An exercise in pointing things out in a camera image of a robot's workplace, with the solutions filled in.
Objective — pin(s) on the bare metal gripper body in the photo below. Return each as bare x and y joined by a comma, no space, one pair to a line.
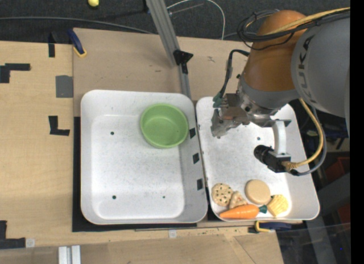
237,112

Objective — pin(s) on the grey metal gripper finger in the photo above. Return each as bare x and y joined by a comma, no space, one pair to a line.
225,131
215,123

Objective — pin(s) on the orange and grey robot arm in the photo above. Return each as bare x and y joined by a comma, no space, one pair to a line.
273,66

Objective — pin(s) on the white plastic tray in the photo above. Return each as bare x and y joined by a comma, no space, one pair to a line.
233,160
136,171

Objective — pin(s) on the green bowl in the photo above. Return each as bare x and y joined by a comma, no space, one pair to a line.
164,126

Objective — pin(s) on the beige chocolate chip cookie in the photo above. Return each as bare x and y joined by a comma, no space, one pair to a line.
221,194

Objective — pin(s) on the tan round biscuit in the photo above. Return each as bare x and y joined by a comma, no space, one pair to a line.
257,191

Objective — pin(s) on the beige pizza slice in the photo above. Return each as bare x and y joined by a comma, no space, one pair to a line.
236,199

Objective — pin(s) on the orange carrot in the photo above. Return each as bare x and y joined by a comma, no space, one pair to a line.
241,212

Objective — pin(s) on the pale wood board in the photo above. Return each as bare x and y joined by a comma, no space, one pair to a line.
128,63

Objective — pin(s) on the yellow ball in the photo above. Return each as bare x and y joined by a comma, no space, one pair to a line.
93,1

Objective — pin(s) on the black cylinder on white bracket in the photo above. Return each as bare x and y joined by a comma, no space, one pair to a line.
270,156

